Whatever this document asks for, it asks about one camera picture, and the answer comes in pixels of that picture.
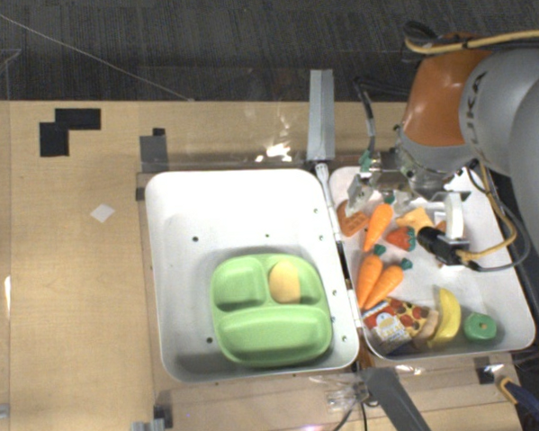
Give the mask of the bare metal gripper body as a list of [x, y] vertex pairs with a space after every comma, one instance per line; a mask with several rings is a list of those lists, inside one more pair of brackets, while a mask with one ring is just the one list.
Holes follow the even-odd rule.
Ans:
[[376, 151], [364, 183], [380, 193], [399, 191], [433, 199], [453, 180], [453, 174], [420, 165], [408, 151], [391, 148]]

